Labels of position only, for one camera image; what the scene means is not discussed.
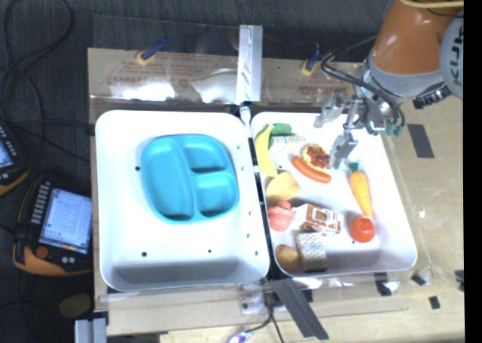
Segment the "blue plate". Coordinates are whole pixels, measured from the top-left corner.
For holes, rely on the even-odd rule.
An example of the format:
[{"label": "blue plate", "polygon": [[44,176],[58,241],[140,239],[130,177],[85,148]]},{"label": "blue plate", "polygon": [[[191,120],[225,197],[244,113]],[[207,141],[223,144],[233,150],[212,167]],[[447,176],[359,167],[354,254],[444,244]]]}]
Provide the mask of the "blue plate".
[{"label": "blue plate", "polygon": [[239,201],[230,156],[211,136],[178,134],[152,140],[142,151],[141,173],[152,210],[167,222],[223,216]]}]

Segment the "plastic sheet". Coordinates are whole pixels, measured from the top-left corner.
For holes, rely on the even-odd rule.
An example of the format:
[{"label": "plastic sheet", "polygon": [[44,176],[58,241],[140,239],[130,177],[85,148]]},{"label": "plastic sheet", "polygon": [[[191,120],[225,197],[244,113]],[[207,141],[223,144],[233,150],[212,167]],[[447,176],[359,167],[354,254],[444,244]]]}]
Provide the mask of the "plastic sheet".
[{"label": "plastic sheet", "polygon": [[[116,17],[96,17],[95,47],[89,49],[90,121],[112,109],[147,109],[167,111],[218,111],[239,115],[234,103],[239,46],[237,27],[218,27],[171,23],[159,20],[136,20]],[[136,56],[160,36],[169,35],[170,43],[148,65],[138,63]],[[274,28],[264,28],[261,101],[263,109],[273,111],[319,112],[331,91],[344,96],[352,93],[351,86],[329,78],[318,69],[312,75],[301,71],[304,59],[313,47]],[[333,63],[354,74],[358,63]],[[447,117],[457,121],[458,117]],[[433,123],[433,130],[443,125]],[[424,199],[461,198],[461,163],[454,162],[456,176],[446,191],[423,197],[413,187],[416,176],[407,165],[407,153],[412,151],[408,135],[393,138],[382,135],[384,149],[398,187],[401,202],[416,244],[415,264],[401,271],[380,271],[360,274],[296,277],[295,282],[310,298],[316,315],[329,317],[344,314],[365,314],[407,309],[404,285],[410,282],[430,284],[433,271],[442,272],[456,283],[453,272],[463,270],[463,256],[454,256],[453,266],[429,255],[426,221],[434,213],[424,213]],[[450,156],[448,149],[444,157]],[[455,213],[454,224],[459,227],[462,213]],[[98,219],[94,218],[94,243],[98,243]],[[456,242],[463,232],[458,230]],[[430,240],[430,250],[440,241]],[[267,314],[266,300],[273,299],[276,317],[290,319],[270,288],[269,277],[257,283],[235,286],[191,286],[174,289],[154,289],[138,292],[116,292],[109,289],[99,276],[96,260],[96,310],[113,311],[119,318],[133,312],[137,317],[155,314],[155,320],[144,320],[139,332],[152,329],[191,329],[204,326],[226,326],[257,323]],[[122,328],[112,323],[108,333],[118,335]]]}]

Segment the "sink basin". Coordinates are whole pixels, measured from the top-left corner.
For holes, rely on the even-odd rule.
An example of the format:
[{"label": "sink basin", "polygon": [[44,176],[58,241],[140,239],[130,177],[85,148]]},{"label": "sink basin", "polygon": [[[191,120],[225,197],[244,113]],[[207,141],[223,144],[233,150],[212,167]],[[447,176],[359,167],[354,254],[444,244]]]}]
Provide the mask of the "sink basin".
[{"label": "sink basin", "polygon": [[96,162],[99,269],[112,289],[251,283],[266,275],[251,153],[235,116],[106,112],[96,122]]}]

